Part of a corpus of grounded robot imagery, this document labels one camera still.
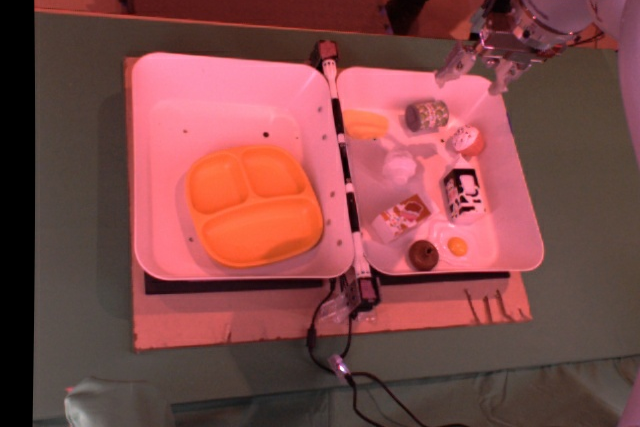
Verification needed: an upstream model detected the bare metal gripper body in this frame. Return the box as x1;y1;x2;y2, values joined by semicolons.
477;7;570;66

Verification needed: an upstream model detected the green can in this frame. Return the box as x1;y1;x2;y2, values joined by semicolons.
404;99;450;133

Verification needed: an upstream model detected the orange and white cup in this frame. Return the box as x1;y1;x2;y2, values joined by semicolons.
445;124;487;158

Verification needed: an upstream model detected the yellow toy bread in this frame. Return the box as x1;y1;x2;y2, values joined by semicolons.
341;108;390;141

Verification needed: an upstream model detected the black and white carton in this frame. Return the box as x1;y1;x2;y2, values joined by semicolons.
441;158;489;224

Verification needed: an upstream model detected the white plastic tray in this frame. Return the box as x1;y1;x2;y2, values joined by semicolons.
130;51;356;282
335;65;546;277

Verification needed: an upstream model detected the black and white thin rod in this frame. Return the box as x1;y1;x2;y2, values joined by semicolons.
321;58;373;279

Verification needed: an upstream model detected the brown and white carton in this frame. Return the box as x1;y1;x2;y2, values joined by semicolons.
370;193;433;244

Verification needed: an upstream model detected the toy fried egg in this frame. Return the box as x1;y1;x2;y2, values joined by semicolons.
428;221;477;267

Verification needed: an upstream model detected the brown doughnut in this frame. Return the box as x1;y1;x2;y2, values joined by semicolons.
408;239;441;273

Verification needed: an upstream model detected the orange divided plate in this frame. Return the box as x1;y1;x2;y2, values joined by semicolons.
184;144;326;270

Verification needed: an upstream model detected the brown cardboard board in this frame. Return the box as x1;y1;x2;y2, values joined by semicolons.
123;56;533;353

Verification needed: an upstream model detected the black block with wires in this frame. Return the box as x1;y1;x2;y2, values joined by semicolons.
310;39;341;69
339;274;382;317

